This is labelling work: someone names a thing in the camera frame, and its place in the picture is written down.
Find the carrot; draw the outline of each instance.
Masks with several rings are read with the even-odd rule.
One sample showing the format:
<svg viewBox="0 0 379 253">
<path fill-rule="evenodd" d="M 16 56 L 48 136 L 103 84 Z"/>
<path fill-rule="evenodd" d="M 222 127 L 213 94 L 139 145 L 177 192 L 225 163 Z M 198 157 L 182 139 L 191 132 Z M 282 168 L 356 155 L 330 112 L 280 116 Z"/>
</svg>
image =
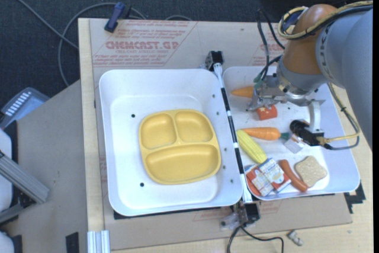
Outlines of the carrot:
<svg viewBox="0 0 379 253">
<path fill-rule="evenodd" d="M 276 127 L 248 127 L 242 130 L 252 137 L 265 140 L 277 140 L 281 136 L 280 131 Z"/>
<path fill-rule="evenodd" d="M 235 89 L 232 91 L 232 95 L 241 96 L 241 97 L 249 97 L 251 98 L 254 93 L 254 87 L 244 87 L 241 89 Z"/>
</svg>

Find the white tray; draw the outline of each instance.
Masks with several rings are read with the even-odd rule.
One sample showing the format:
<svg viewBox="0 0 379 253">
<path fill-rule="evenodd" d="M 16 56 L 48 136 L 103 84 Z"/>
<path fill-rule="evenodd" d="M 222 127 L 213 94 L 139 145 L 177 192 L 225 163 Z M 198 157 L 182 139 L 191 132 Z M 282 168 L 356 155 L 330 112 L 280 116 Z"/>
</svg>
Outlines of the white tray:
<svg viewBox="0 0 379 253">
<path fill-rule="evenodd" d="M 242 185 L 217 77 L 204 69 L 110 70 L 99 81 L 113 209 L 124 216 L 231 206 Z M 189 108 L 211 121 L 221 150 L 212 177 L 181 185 L 151 180 L 139 149 L 140 122 L 149 114 Z"/>
<path fill-rule="evenodd" d="M 269 69 L 269 75 L 275 68 Z M 231 91 L 238 88 L 253 85 L 253 79 L 262 70 L 262 67 L 241 66 L 231 67 L 225 70 L 223 79 L 226 87 L 227 96 L 233 116 L 235 129 L 247 127 L 276 127 L 281 133 L 290 132 L 290 123 L 293 120 L 305 119 L 309 121 L 309 108 L 299 107 L 292 103 L 276 104 L 278 117 L 274 119 L 262 120 L 258 119 L 258 115 L 252 111 L 246 111 L 250 98 L 237 97 L 231 94 Z M 322 85 L 317 93 L 312 96 L 316 100 L 325 100 L 320 106 L 321 122 L 320 127 L 325 132 L 326 137 L 343 136 L 341 122 L 337 110 L 333 103 L 327 85 Z M 279 194 L 269 194 L 265 197 L 258 197 L 261 200 L 275 200 L 290 197 L 323 195 L 331 193 L 344 193 L 354 191 L 360 182 L 358 168 L 356 167 L 352 152 L 350 149 L 345 150 L 327 150 L 320 146 L 305 146 L 298 153 L 292 153 L 284 146 L 284 140 L 278 139 L 268 141 L 255 139 L 263 148 L 267 156 L 276 160 L 287 159 L 290 165 L 303 160 L 308 155 L 313 155 L 319 163 L 324 166 L 328 172 L 326 178 L 318 181 L 312 188 L 305 193 L 296 190 L 292 185 L 285 187 Z M 332 142 L 332 146 L 348 146 L 347 140 Z M 253 164 L 253 161 L 241 149 L 241 158 L 244 166 Z"/>
</svg>

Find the bread slice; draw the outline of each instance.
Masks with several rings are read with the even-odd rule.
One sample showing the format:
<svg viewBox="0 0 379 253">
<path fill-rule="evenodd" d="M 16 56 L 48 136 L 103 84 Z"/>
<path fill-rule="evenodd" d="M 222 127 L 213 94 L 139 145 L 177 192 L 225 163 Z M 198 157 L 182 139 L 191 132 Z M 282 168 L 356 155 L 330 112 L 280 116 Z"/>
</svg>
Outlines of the bread slice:
<svg viewBox="0 0 379 253">
<path fill-rule="evenodd" d="M 305 159 L 296 163 L 294 168 L 308 188 L 312 188 L 315 183 L 327 176 L 327 170 L 313 156 L 305 157 Z"/>
</svg>

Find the blue object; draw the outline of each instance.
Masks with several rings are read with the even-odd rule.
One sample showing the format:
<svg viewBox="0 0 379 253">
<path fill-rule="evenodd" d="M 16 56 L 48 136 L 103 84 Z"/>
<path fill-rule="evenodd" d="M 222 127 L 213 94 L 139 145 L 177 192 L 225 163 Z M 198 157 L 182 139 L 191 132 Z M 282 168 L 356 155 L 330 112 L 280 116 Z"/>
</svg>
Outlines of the blue object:
<svg viewBox="0 0 379 253">
<path fill-rule="evenodd" d="M 119 19 L 119 17 L 123 13 L 124 9 L 125 9 L 125 5 L 122 2 L 116 3 L 116 5 L 114 6 L 114 9 L 113 9 L 112 16 L 108 20 L 107 24 L 104 27 L 105 31 L 108 31 L 111 33 L 114 32 L 114 30 L 116 29 L 116 27 L 118 25 L 117 20 Z"/>
</svg>

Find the sausage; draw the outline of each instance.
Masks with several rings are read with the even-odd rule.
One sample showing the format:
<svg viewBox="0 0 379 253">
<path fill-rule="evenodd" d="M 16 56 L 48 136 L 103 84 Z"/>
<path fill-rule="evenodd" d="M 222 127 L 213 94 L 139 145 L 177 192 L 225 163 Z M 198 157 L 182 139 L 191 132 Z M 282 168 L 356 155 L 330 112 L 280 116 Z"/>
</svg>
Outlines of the sausage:
<svg viewBox="0 0 379 253">
<path fill-rule="evenodd" d="M 298 189 L 300 192 L 305 192 L 308 190 L 308 186 L 304 181 L 299 179 L 298 176 L 292 171 L 290 163 L 286 159 L 282 159 L 279 161 L 279 166 L 282 168 L 284 173 L 289 177 L 291 180 L 291 184 Z"/>
</svg>

